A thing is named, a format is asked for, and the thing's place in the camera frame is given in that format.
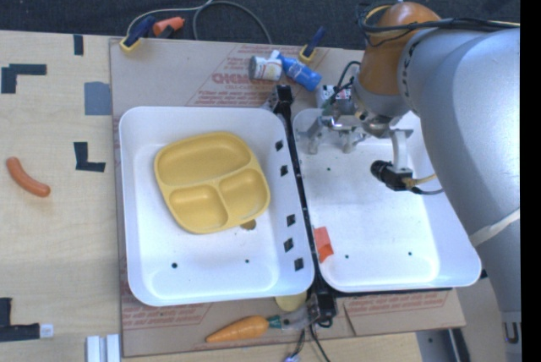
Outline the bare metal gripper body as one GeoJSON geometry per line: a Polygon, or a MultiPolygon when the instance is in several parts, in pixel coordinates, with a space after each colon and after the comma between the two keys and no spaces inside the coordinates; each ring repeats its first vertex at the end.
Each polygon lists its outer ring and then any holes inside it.
{"type": "Polygon", "coordinates": [[[324,116],[324,125],[330,130],[389,138],[391,131],[402,121],[403,116],[387,117],[370,111],[356,111],[352,114],[335,112],[324,116]]]}

